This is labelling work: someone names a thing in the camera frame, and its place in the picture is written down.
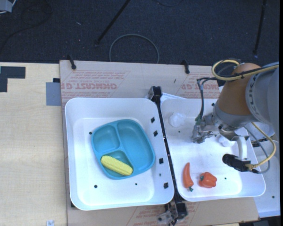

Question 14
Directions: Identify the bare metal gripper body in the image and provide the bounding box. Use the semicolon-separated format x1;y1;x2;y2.
194;114;224;138

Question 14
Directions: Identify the black cylinder on white bracket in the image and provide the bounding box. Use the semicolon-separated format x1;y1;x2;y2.
222;135;252;173

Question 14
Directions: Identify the white crumpled ball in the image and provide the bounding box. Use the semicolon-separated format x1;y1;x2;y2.
168;112;187;128
216;135;235;148

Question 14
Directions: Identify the orange chili pepper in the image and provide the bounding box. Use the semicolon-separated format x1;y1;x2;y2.
182;162;195;193

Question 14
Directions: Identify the white plastic tray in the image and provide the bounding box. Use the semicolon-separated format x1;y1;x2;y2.
65;97;175;211
160;98;266;202

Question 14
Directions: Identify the orange bell pepper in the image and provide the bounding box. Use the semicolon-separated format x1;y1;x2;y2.
198;171;218;189

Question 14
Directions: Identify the brown cardboard board red print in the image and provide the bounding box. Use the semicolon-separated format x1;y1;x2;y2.
59;60;260;226

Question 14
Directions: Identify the thin black and white rod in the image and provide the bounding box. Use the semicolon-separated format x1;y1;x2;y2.
155;94;183;206

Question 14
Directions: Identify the yellow corn cob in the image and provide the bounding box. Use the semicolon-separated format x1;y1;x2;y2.
100;155;134;177

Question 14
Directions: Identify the black block with thin wires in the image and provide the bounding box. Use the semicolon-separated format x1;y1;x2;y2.
174;202;187;219
148;86;162;101

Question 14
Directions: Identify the blue divided plate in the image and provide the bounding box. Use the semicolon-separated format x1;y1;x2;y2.
91;119;156;180

